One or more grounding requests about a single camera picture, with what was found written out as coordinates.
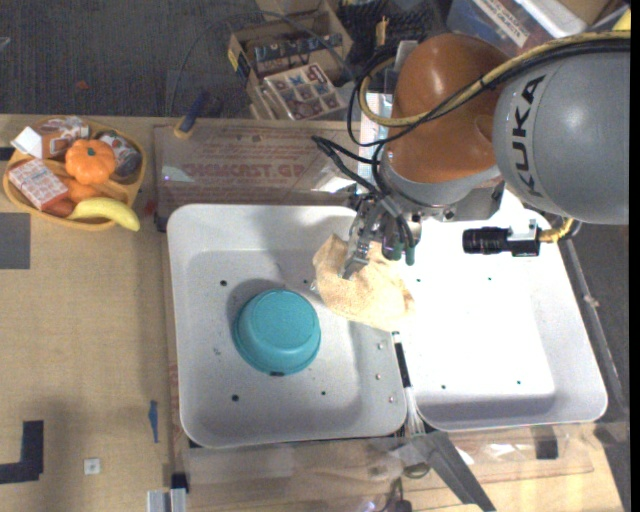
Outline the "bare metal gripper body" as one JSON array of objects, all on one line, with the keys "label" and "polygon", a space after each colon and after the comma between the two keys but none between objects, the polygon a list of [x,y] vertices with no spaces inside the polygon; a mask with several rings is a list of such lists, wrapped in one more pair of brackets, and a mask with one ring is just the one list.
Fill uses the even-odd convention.
[{"label": "bare metal gripper body", "polygon": [[422,223],[442,221],[451,212],[450,206],[419,204],[402,196],[360,196],[352,203],[356,218],[349,232],[351,239],[360,245],[378,241],[389,249],[396,245],[415,248]]}]

